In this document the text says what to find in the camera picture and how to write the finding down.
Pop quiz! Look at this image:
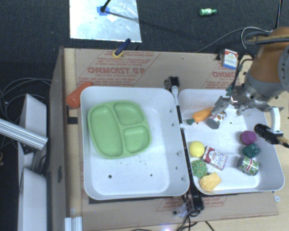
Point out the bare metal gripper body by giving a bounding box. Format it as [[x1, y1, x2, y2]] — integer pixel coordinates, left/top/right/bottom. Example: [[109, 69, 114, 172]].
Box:
[[231, 84, 272, 111]]

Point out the white and orange can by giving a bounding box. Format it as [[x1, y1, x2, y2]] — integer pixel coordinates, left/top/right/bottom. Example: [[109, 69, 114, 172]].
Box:
[[205, 110, 228, 130]]

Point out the orange carrot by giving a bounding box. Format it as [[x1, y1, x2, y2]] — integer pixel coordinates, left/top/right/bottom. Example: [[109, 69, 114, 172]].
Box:
[[186, 106, 215, 126]]

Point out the white plastic tray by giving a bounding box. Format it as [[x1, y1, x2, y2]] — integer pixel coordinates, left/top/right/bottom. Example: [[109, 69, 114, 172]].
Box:
[[79, 85, 191, 201], [177, 88, 286, 196]]

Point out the purple toy vegetable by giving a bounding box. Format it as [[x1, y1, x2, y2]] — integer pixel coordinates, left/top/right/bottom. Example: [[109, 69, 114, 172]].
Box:
[[239, 130, 258, 146]]

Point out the thin black and white rod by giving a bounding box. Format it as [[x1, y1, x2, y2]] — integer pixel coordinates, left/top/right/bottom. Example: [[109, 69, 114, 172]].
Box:
[[171, 85, 196, 202]]

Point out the dark green pepper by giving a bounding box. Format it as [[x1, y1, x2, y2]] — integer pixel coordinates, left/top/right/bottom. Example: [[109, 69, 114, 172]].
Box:
[[241, 142, 261, 158]]

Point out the blue and white carton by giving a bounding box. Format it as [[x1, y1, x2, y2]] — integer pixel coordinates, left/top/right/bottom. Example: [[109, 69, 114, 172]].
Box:
[[222, 48, 239, 70]]

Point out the yellow lemon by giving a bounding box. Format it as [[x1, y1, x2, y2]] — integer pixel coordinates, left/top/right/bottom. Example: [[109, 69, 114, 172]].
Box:
[[188, 141, 206, 158]]

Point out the red and white carton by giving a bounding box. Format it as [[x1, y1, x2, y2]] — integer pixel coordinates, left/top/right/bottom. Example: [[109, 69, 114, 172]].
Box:
[[201, 146, 228, 171]]

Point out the green and red can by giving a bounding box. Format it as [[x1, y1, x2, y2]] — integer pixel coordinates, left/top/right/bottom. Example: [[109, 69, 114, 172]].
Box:
[[236, 155, 260, 177]]

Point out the green spotted toy vegetable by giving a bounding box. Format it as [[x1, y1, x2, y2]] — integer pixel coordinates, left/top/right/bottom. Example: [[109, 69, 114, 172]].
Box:
[[190, 159, 209, 178]]

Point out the yellow corn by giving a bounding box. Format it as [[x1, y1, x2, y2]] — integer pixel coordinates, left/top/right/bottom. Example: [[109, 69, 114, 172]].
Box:
[[198, 172, 222, 193]]

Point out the brown cardboard board red print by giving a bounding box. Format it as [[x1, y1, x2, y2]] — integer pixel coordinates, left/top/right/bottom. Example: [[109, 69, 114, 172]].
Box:
[[74, 48, 279, 226]]

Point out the green bottle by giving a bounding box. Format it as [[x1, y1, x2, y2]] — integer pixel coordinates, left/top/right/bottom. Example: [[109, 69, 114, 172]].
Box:
[[198, 7, 218, 17]]

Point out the green divided plate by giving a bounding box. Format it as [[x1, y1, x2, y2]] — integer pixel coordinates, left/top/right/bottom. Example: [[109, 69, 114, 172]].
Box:
[[87, 100, 152, 159]]

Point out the orange bottle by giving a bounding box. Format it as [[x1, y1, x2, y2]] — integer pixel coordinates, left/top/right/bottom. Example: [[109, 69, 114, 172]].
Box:
[[65, 81, 94, 109]]

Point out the black cylinder on white bracket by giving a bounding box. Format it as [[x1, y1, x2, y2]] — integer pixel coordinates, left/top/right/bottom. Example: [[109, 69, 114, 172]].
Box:
[[253, 106, 285, 145]]

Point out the black block with thin wires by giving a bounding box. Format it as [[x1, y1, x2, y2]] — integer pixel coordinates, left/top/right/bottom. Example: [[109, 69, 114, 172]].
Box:
[[164, 76, 181, 90], [182, 192, 205, 218]]

